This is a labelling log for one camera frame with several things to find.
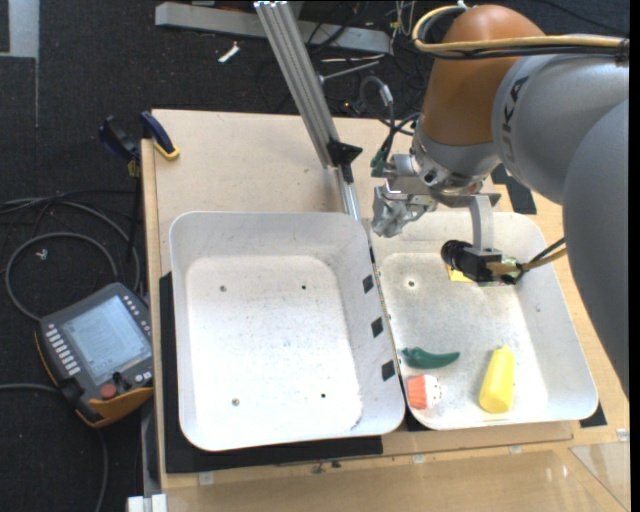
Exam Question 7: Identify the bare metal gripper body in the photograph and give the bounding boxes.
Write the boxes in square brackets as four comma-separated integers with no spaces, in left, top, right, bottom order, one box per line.
[373,153,487,208]

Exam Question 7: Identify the white plastic tray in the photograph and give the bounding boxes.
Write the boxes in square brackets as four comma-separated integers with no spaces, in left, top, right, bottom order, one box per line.
[168,210,407,453]
[369,209,600,432]

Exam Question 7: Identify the green chili pepper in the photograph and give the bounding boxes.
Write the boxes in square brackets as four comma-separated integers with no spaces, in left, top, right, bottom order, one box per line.
[400,346,461,371]

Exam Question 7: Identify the pale wood board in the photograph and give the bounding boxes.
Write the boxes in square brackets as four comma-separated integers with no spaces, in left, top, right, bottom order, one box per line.
[149,108,576,490]

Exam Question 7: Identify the orange and white cupcake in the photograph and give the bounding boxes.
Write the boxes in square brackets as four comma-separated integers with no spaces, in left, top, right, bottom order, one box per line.
[405,373,444,412]

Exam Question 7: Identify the yellow squeeze bottle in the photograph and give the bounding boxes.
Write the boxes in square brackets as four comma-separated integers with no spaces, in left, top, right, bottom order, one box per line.
[477,344,517,415]

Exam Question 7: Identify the black cylinder on white bracket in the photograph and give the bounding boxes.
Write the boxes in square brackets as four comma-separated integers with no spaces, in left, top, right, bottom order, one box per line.
[440,193,519,288]

